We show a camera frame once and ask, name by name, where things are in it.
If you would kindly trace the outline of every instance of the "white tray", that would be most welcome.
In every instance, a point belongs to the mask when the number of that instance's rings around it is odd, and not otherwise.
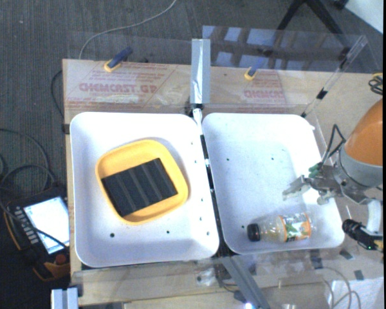
[[[211,113],[203,120],[217,206],[226,244],[238,254],[337,247],[344,240],[336,203],[317,205],[318,193],[282,199],[282,191],[318,163],[313,128],[296,115]],[[310,239],[273,244],[251,242],[254,219],[286,212],[313,213]]]
[[[185,115],[97,113],[70,125],[75,203],[75,246],[84,264],[111,267],[209,258],[219,246],[205,161],[196,123]],[[111,210],[97,183],[99,157],[141,139],[161,142],[188,183],[182,207],[142,225],[128,225]]]

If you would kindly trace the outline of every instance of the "yellow container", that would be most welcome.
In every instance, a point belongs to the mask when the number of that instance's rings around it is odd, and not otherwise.
[[[132,169],[133,167],[138,167],[157,159],[160,159],[167,176],[173,183],[176,194],[142,209],[138,209],[130,214],[121,216],[102,180],[108,176]],[[132,142],[103,154],[96,163],[95,171],[97,182],[110,208],[114,210],[118,218],[130,225],[139,225],[155,220],[182,206],[188,196],[186,180],[176,161],[173,159],[169,150],[167,150],[163,144],[155,140]]]

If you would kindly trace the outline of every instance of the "plastic bottle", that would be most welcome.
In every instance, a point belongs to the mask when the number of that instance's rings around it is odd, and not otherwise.
[[[288,243],[309,238],[314,229],[312,214],[300,212],[269,216],[251,223],[247,226],[247,235],[250,241]]]

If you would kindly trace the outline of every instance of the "device screen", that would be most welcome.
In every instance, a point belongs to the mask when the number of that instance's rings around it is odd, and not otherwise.
[[[30,222],[37,229],[69,245],[69,213],[61,197],[52,198],[24,207]],[[62,245],[38,232],[48,254],[62,249]]]

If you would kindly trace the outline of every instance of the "blue and yellow clamp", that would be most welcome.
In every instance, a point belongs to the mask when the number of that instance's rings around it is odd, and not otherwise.
[[[122,50],[116,56],[114,56],[110,61],[104,63],[104,69],[107,72],[113,72],[115,69],[118,69],[122,65],[122,61],[126,60],[130,54],[132,54],[133,50],[131,47],[127,47]]]

